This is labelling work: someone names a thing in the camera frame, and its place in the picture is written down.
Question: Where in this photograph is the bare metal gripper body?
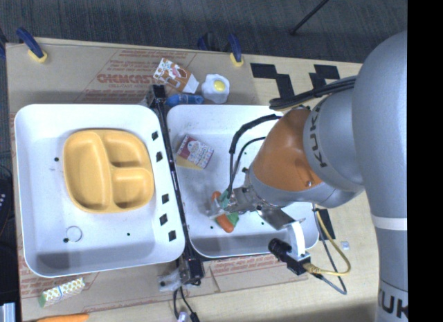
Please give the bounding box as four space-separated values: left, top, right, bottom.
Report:
225 167 266 216

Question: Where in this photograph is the orange carrot with green top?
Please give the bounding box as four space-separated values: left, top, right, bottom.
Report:
215 211 241 234

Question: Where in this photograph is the thin black rod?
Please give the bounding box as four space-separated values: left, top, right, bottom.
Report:
156 87 197 280

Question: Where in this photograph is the red and white carton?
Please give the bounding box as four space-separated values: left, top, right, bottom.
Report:
175 134 215 171

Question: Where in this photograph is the white plastic tray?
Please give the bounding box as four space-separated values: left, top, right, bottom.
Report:
13 103 186 279
165 104 320 260

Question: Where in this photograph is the white fried egg toy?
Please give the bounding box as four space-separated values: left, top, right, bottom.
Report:
201 73 230 105

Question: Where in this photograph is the blue bottle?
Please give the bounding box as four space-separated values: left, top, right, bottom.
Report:
165 93 206 108

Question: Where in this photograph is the yellow divided plate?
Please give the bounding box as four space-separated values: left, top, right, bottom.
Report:
62 128 156 215

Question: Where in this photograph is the white and brown carton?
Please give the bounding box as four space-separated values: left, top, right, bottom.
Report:
152 57 200 95

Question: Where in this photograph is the brown cardboard board, red print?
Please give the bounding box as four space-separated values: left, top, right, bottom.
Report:
5 36 309 322

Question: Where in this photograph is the black tripod leg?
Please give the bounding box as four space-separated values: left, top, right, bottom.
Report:
289 0 365 36

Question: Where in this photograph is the black block with thin wires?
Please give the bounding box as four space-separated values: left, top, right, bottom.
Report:
177 257 206 285
151 84 168 107

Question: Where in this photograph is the black cylinder on white bracket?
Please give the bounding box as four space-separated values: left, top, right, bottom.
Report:
268 222 311 276

